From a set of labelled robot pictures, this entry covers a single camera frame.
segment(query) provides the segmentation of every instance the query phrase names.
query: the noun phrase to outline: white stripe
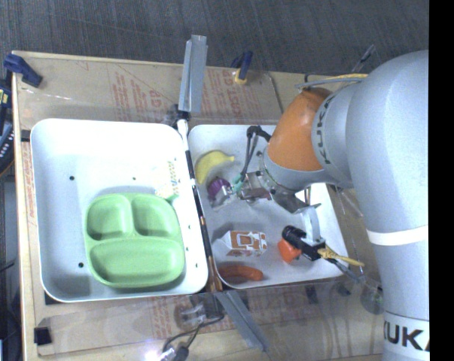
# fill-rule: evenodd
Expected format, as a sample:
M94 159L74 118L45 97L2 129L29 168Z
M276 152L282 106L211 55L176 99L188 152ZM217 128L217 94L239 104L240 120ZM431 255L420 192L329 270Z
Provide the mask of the white stripe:
M371 232L367 230L369 241L381 246L398 246L401 244L413 244L427 241L429 237L429 225L417 227L400 232Z

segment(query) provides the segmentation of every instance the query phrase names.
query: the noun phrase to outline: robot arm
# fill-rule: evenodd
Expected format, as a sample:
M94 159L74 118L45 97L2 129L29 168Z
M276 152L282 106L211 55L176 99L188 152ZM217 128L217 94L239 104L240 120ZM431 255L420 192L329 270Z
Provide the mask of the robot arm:
M302 92L264 168L287 193L318 182L355 188L384 293L383 359L429 359L428 51L330 95Z

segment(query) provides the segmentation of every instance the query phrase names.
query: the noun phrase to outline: white tray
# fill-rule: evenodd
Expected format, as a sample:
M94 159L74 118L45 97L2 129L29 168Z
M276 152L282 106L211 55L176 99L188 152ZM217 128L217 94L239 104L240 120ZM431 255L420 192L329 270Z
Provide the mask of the white tray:
M191 294L208 268L181 136L150 123L47 119L31 132L41 281L61 302ZM116 289L88 269L83 225L88 205L108 193L154 193L154 169L174 162L180 181L172 202L181 226L185 267L162 287Z
M189 135L189 146L193 163L210 150L221 150L229 156L235 156L233 163L219 165L212 169L209 177L223 177L228 181L240 173L245 161L247 145L246 130L248 126L234 125L201 125L193 127ZM274 126L262 126L272 134ZM267 143L259 138L257 150L263 152ZM259 168L258 158L253 156L249 171ZM282 230L287 225L306 229L305 214L290 214L279 207L274 201L261 199L252 205L245 201L236 200L219 209L212 209L208 201L206 184L199 185L200 201L205 214L206 226L212 243L215 265L220 267L228 263L242 264L257 268L264 273L262 281L246 281L240 284L226 285L235 289L265 287L289 284L301 281L312 281L322 278L332 278L341 275L340 270L333 264L319 259L311 262L302 256L287 264L280 257L277 243L282 237ZM347 255L347 249L337 222L331 198L325 184L315 184L311 191L311 204L321 203L316 210L320 224L320 233L326 243L340 255ZM260 231L267 236L267 251L260 256L234 257L226 256L227 246L220 237L228 230Z

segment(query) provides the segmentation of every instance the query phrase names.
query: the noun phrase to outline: gray carpet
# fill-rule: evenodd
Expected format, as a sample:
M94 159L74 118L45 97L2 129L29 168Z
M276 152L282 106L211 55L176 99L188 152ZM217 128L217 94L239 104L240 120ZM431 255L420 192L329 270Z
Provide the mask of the gray carpet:
M230 66L251 50L251 68L300 73L349 72L374 44L362 70L369 72L427 49L428 33L429 0L0 0L0 76L12 50L182 63L192 34L207 36L208 65ZM7 336L5 296L1 273L0 338Z

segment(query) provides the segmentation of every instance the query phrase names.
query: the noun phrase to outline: yellow banana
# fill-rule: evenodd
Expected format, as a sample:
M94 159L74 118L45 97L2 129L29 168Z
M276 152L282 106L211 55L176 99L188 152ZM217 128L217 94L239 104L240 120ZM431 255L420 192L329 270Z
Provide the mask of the yellow banana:
M195 163L195 177L197 177L198 184L202 184L206 180L210 170L216 165L227 161L233 162L234 160L235 156L228 156L220 150L213 150L202 155Z

